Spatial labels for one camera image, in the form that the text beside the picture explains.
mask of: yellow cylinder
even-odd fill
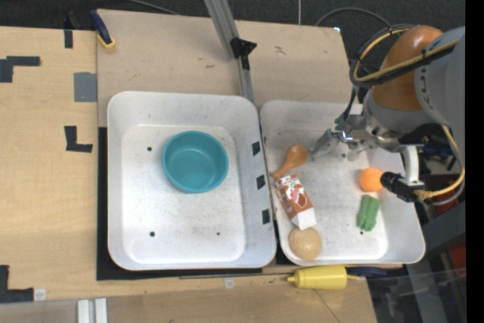
[[[298,288],[340,290],[346,287],[348,276],[344,266],[313,266],[297,269],[287,280]]]

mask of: brown and white carton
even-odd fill
[[[297,174],[275,180],[275,190],[294,225],[301,230],[316,225],[315,208]]]

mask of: orange toy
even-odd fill
[[[368,167],[361,171],[360,174],[360,186],[363,191],[378,191],[383,188],[380,182],[382,172],[374,167]]]

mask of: blue clamp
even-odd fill
[[[104,24],[103,20],[96,12],[96,10],[89,11],[89,19],[91,20],[95,29],[98,31],[98,41],[105,48],[112,48],[115,45],[114,39],[107,31],[106,25]]]

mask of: teal bowl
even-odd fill
[[[211,135],[186,131],[163,147],[163,169],[169,181],[185,193],[203,193],[219,186],[227,176],[227,152]]]

